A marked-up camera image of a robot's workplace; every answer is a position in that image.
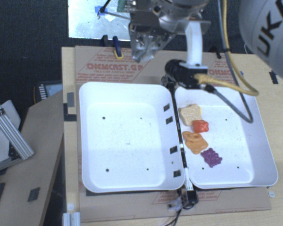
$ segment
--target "dark floor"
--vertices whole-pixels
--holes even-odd
[[[244,53],[238,27],[240,0],[229,0],[228,31],[232,52]],[[204,35],[204,51],[221,50],[216,0],[203,12],[212,25]],[[97,40],[68,38],[67,0],[0,0],[0,103],[11,99],[20,116],[33,104],[33,88],[40,81],[61,79],[61,47],[99,45]],[[166,49],[186,50],[185,38],[177,36]],[[55,225],[61,212],[61,170],[45,225]]]

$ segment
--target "tray with toy food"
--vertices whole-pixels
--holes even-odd
[[[234,104],[239,93],[218,88]],[[79,90],[82,179],[96,193],[270,186],[277,171],[255,98],[244,122],[203,90],[88,82]],[[183,135],[180,144],[178,129]],[[184,147],[188,170],[183,168]]]
[[[238,92],[218,88],[247,114]],[[245,96],[254,122],[241,119],[214,94],[175,92],[191,182],[202,189],[271,186],[278,174],[254,97]]]

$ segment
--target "wooden table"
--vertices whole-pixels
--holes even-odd
[[[259,90],[257,97],[258,107],[262,121],[271,146],[271,150],[278,169],[279,179],[275,186],[269,189],[274,192],[275,197],[271,198],[272,210],[239,212],[226,214],[211,214],[197,216],[179,217],[177,225],[223,225],[223,226],[258,226],[258,225],[281,225],[283,226],[283,80],[279,77],[278,84],[273,84],[267,67],[255,55],[233,55],[239,69],[243,71],[244,78]],[[69,66],[72,69],[67,73],[63,72],[63,93],[64,103],[67,102],[67,94],[74,92],[75,96],[75,49],[62,49],[63,67]],[[69,114],[75,114],[74,107],[68,108]],[[69,213],[79,211],[78,195],[78,167],[76,135],[69,133],[76,128],[76,124],[66,122],[64,127],[66,161],[66,190],[67,190],[67,211]],[[164,225],[170,218],[148,218],[135,220],[119,220],[106,222],[82,223],[83,226],[144,226]]]

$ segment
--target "purple toy grapes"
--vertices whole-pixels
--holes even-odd
[[[219,157],[218,153],[216,153],[212,148],[209,148],[206,151],[201,153],[204,161],[212,168],[221,163],[222,157]]]

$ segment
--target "red toy tomato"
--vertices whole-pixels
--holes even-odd
[[[208,123],[204,120],[194,120],[193,121],[194,132],[207,132],[208,131]]]

